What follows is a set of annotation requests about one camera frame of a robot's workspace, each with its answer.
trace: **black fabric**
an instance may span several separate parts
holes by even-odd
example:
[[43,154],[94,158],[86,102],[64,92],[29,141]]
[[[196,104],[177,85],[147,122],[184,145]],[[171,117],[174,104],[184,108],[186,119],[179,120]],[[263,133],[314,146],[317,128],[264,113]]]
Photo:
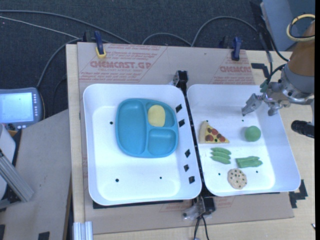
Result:
[[[0,10],[42,11],[73,17],[104,28],[133,44],[141,44],[151,34],[178,35],[192,42],[198,29],[208,20],[229,16],[257,27],[260,15],[253,5],[262,0],[0,0]],[[82,38],[86,26],[70,19],[36,13],[0,12],[0,16],[44,26]],[[122,40],[101,32],[102,39],[112,43]],[[246,24],[232,19],[211,22],[200,32],[196,47],[218,48],[228,36],[242,39],[242,49],[262,50],[256,33]],[[74,39],[46,29],[0,18],[0,89],[35,87],[52,54]],[[172,36],[155,36],[147,45],[187,46]],[[39,91],[46,107],[46,117],[68,108],[65,50],[50,64]]]

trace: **green vegetable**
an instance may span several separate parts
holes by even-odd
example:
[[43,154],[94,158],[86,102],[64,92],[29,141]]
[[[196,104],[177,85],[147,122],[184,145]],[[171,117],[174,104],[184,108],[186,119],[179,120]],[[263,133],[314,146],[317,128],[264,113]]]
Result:
[[236,158],[235,161],[239,168],[246,168],[246,167],[258,167],[262,165],[262,161],[259,160],[260,158],[257,156],[248,156],[243,158]]
[[215,157],[222,157],[222,158],[225,158],[225,159],[231,159],[230,155],[226,154],[226,153],[223,153],[223,152],[219,152],[219,151],[215,151],[215,152],[211,152],[211,154]]
[[213,148],[211,148],[211,150],[212,150],[213,152],[218,151],[218,152],[225,153],[225,154],[227,154],[227,155],[231,155],[231,152],[230,152],[228,149],[224,148],[224,147],[213,147]]
[[244,137],[248,142],[256,142],[261,137],[261,130],[258,127],[252,125],[245,129]]
[[225,165],[231,164],[229,159],[226,159],[226,158],[224,158],[222,156],[213,155],[213,156],[211,156],[211,159],[214,160],[214,161],[223,163]]

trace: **yellow food item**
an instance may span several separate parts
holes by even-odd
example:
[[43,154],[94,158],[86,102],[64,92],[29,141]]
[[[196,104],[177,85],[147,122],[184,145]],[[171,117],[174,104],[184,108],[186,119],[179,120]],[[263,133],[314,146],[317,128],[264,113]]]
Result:
[[166,122],[165,109],[160,105],[153,105],[148,110],[148,122],[155,127],[163,127]]

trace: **pizza slice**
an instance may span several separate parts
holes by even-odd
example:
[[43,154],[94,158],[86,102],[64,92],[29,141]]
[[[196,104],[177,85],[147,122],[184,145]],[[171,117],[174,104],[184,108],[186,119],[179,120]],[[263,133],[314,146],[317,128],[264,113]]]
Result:
[[224,137],[217,129],[209,125],[207,121],[203,121],[199,131],[199,143],[229,143],[230,141]]

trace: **blue plate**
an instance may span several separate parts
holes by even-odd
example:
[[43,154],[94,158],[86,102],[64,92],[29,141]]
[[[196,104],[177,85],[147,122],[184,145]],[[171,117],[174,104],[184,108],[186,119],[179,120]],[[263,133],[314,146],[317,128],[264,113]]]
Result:
[[[164,126],[152,126],[148,110],[153,105],[164,108]],[[177,118],[167,104],[144,98],[126,99],[118,106],[115,120],[116,141],[127,155],[140,158],[162,158],[172,154],[178,145]]]

